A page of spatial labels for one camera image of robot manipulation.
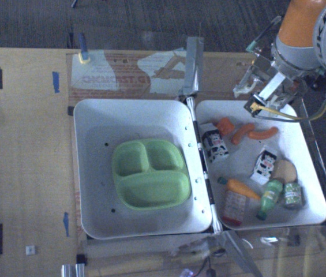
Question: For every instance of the green plastic bottle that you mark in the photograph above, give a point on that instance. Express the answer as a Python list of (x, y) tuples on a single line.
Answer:
[(270, 196)]

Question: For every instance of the small green can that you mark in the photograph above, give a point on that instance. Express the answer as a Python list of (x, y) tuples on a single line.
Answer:
[(293, 195)]

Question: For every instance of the brown cardboard board, red print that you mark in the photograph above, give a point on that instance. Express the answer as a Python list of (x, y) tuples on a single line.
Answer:
[(128, 79)]

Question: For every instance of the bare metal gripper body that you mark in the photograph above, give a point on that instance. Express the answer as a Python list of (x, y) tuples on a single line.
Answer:
[(288, 78)]

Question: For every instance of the orange toy carrot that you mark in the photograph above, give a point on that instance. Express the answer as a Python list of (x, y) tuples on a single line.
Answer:
[(240, 187)]

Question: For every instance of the cow print milk carton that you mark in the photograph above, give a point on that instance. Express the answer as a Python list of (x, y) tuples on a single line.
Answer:
[(215, 144), (264, 166)]

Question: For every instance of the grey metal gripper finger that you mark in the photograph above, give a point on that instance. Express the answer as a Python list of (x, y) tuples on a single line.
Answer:
[(245, 89), (273, 85)]

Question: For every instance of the green divided plate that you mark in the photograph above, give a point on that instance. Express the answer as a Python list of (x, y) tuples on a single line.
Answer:
[(151, 183)]

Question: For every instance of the white plastic tray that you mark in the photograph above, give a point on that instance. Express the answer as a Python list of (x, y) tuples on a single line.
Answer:
[(301, 154), (99, 125)]

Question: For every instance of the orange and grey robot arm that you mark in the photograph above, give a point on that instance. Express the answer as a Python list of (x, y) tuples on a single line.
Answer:
[(301, 19)]

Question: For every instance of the orange toy food lump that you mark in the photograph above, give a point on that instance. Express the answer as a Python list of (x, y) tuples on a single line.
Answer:
[(225, 125)]

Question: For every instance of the orange toy sausage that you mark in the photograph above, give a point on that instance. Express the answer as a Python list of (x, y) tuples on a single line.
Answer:
[(263, 133), (241, 134)]

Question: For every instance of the small white square block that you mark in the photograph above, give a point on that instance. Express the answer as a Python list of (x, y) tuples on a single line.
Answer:
[(30, 250)]

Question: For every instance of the round tan biscuit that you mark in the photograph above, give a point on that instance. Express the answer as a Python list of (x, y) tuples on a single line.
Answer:
[(285, 170)]

